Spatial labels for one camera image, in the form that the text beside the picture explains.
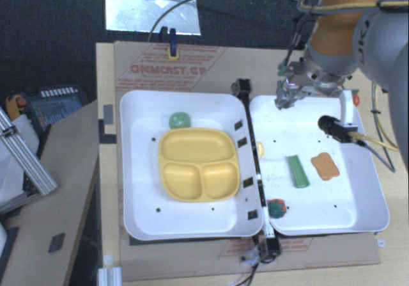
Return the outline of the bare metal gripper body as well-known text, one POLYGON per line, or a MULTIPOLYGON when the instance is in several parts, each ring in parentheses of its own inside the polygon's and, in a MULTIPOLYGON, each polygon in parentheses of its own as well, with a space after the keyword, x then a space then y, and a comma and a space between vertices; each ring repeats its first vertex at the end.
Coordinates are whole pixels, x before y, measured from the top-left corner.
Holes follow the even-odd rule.
POLYGON ((324 95, 337 97, 346 80, 344 75, 335 75, 309 61, 294 61, 285 72, 284 89, 289 85, 299 85, 299 97, 324 95))

